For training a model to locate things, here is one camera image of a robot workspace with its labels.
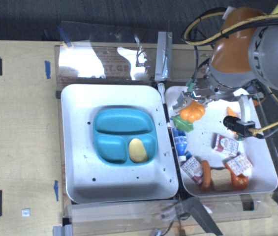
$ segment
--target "blue plate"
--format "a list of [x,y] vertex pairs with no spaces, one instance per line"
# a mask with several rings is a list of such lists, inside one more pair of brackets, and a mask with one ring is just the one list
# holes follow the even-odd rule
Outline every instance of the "blue plate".
[[[142,141],[147,162],[134,163],[128,146],[132,139]],[[93,121],[93,142],[97,156],[114,166],[138,166],[152,161],[157,152],[155,126],[150,115],[133,108],[109,108],[97,113]]]

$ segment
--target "wooden surface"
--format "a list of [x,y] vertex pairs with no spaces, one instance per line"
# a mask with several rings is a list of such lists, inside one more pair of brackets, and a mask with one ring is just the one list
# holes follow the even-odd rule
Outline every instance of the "wooden surface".
[[[55,98],[55,45],[58,42],[0,41],[0,235],[52,235],[62,222],[62,172],[58,106]],[[46,78],[45,60],[51,63]],[[59,184],[56,200],[54,182]],[[22,217],[22,209],[31,215]],[[278,206],[270,199],[270,216],[219,222],[224,235],[278,236]],[[199,226],[187,235],[203,234]],[[110,234],[149,235],[151,230]],[[178,235],[174,227],[167,235]]]

